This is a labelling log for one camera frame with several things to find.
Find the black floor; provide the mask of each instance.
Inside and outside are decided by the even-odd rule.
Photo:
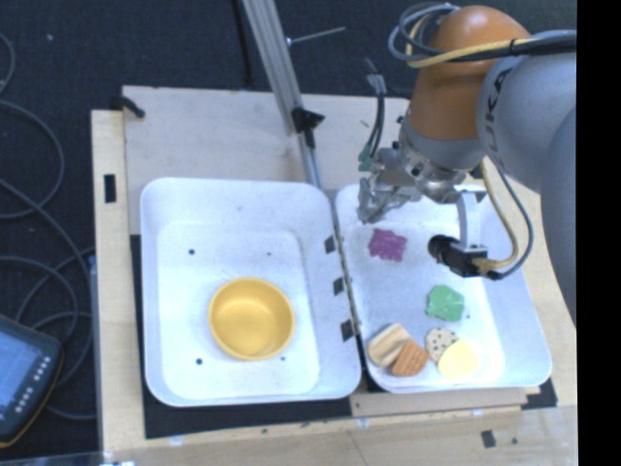
[[[414,3],[489,5],[533,33],[577,24],[577,0],[276,1],[291,38],[346,28],[292,48],[305,93],[373,94],[362,67],[367,56],[393,91],[410,90],[413,73],[392,58],[386,41],[401,11]],[[57,279],[31,295],[46,275],[41,264],[55,267],[75,257],[76,250],[84,257],[92,254],[90,111],[108,109],[124,84],[258,90],[268,84],[251,38],[249,69],[245,63],[232,0],[0,0],[0,34],[16,54],[11,82],[6,88],[0,83],[0,314],[34,325],[73,309],[67,287]],[[0,44],[0,78],[9,67],[8,48]],[[62,180],[59,153],[46,127],[62,148]],[[89,417],[95,412],[92,354],[83,352],[89,336],[88,280],[77,260],[60,273],[82,312],[66,341],[66,367],[82,363],[54,392],[52,408],[15,446],[0,450],[0,460],[99,447],[95,420]],[[65,338],[68,325],[64,317],[42,329]]]

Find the pale yellow disc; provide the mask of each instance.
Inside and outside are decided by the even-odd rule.
[[[471,375],[478,367],[478,355],[466,340],[455,341],[438,361],[438,370],[450,380]]]

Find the device screen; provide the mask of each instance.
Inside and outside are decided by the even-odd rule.
[[[0,410],[10,404],[40,352],[0,332]]]

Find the wooden table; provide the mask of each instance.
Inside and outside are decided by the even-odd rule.
[[[124,93],[146,110],[149,122],[159,122],[161,117],[153,113],[162,116],[164,109],[179,117],[177,123],[189,123],[187,129],[212,133],[210,154],[201,159],[203,167],[196,168],[200,175],[205,176],[207,166],[207,176],[218,178],[304,177],[297,145],[280,134],[281,119],[270,93],[141,87],[127,87]],[[315,133],[325,187],[336,189],[357,182],[356,167],[343,161],[345,155],[351,158],[357,153],[360,140],[368,136],[375,99],[324,95],[305,95],[304,99],[307,109],[326,116]],[[388,99],[385,144],[396,137],[397,128],[390,122],[405,111],[406,103]],[[411,463],[413,458],[416,464],[434,465],[577,462],[576,332],[542,238],[539,197],[519,185],[515,189],[538,236],[523,269],[552,353],[556,407],[522,411],[520,405],[538,388],[396,396],[372,394],[361,386],[350,396],[352,418],[146,439],[129,235],[137,226],[136,194],[151,175],[148,167],[140,167],[140,161],[128,155],[126,133],[132,122],[146,121],[122,112],[91,114],[98,286],[94,314],[106,461],[133,460],[149,465],[173,461],[372,465]],[[246,155],[240,154],[237,142],[256,150],[249,157],[284,162],[271,165],[272,173],[267,175],[241,173],[244,164],[238,162]],[[192,164],[182,165],[186,176],[195,176]],[[112,175],[114,199],[106,190]],[[518,239],[523,243],[523,230],[520,233]]]

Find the metal pole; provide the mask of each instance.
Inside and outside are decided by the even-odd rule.
[[[304,105],[274,0],[242,0],[242,2],[270,86],[276,96],[285,132],[288,135],[297,133],[292,113],[296,108],[304,108]],[[303,136],[299,136],[299,139],[307,181],[322,188],[314,149],[305,143]]]

